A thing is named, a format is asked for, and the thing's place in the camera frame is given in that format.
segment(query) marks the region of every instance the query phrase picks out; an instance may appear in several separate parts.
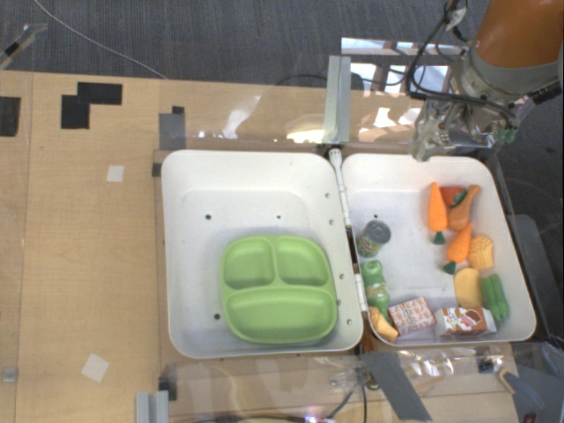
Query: gray carpet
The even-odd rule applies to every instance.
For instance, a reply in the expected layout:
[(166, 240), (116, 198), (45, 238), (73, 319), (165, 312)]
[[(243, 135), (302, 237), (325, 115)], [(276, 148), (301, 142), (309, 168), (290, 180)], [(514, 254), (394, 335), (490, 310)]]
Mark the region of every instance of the gray carpet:
[[(40, 1), (168, 78), (274, 84), (293, 74), (325, 75), (341, 36), (423, 41), (446, 0)], [(471, 0), (464, 33), (475, 33), (486, 4)], [(154, 77), (53, 22), (31, 0), (0, 0), (0, 13), (3, 48), (23, 24), (49, 23), (13, 69)], [(532, 111), (500, 158), (515, 210), (537, 222), (562, 293), (561, 96)]]

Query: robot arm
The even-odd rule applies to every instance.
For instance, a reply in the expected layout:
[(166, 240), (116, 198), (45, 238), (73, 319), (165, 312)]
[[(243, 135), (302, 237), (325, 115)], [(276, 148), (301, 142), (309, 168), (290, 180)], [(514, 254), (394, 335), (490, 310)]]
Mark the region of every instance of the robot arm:
[(511, 142), (534, 103), (561, 93), (563, 21), (564, 0), (490, 0), (475, 39), (452, 65), (448, 91), (423, 90), (410, 153), (427, 160), (460, 146)]

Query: wooden surface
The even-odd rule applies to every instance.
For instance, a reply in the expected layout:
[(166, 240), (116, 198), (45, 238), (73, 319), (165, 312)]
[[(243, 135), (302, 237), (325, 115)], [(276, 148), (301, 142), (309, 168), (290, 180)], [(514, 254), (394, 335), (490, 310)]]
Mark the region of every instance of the wooden surface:
[[(80, 80), (123, 84), (123, 103), (92, 105), (89, 130), (61, 130), (61, 96), (76, 94)], [(10, 234), (0, 232), (0, 264), (7, 265), (0, 277), (0, 367), (17, 361), (19, 368), (17, 386), (1, 384), (0, 421), (133, 421), (135, 394), (154, 392), (161, 369), (174, 363), (183, 401), (171, 404), (173, 421), (214, 410), (290, 413), (339, 402), (342, 395), (327, 389), (328, 373), (350, 357), (343, 364), (306, 357), (195, 362), (175, 352), (163, 311), (160, 194), (151, 175), (159, 113), (173, 105), (185, 107), (189, 146), (241, 148), (258, 137), (266, 149), (277, 139), (307, 150), (285, 136), (319, 123), (324, 90), (2, 72), (0, 95), (8, 93), (31, 100), (32, 113), (21, 121), (33, 129), (30, 138), (24, 132), (0, 138), (2, 229), (10, 220), (6, 203), (18, 214)], [(373, 123), (378, 105), (409, 107), (385, 96), (353, 99), (352, 118), (364, 121), (352, 124), (356, 129)], [(385, 130), (382, 137), (397, 133)], [(233, 134), (239, 144), (229, 139)], [(124, 166), (123, 182), (107, 182), (110, 166)], [(101, 382), (81, 374), (91, 353), (109, 362)], [(467, 421), (515, 418), (494, 376), (478, 375), (475, 366), (464, 375), (465, 385), (459, 376), (414, 378), (436, 421), (452, 421), (477, 403), (491, 408), (480, 407)], [(370, 392), (369, 400), (368, 421), (397, 421), (381, 392)], [(360, 420), (361, 408), (357, 393), (338, 421)]]

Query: green divided tray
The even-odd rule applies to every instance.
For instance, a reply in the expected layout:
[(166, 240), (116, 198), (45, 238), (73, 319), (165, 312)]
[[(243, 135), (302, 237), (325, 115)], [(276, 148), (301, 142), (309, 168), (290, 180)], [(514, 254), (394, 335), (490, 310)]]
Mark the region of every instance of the green divided tray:
[(337, 322), (329, 262), (307, 238), (258, 235), (227, 246), (221, 259), (221, 301), (227, 324), (251, 343), (305, 343)]

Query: white paper square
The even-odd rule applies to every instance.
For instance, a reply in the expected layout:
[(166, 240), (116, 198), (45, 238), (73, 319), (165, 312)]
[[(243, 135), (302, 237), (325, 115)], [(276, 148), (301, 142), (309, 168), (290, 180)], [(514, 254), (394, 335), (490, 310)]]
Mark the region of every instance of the white paper square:
[(110, 166), (108, 169), (108, 182), (123, 182), (123, 171), (125, 166)]
[(100, 356), (92, 353), (83, 366), (81, 373), (93, 381), (101, 382), (102, 378), (106, 374), (108, 366), (109, 362), (107, 360), (104, 360)]

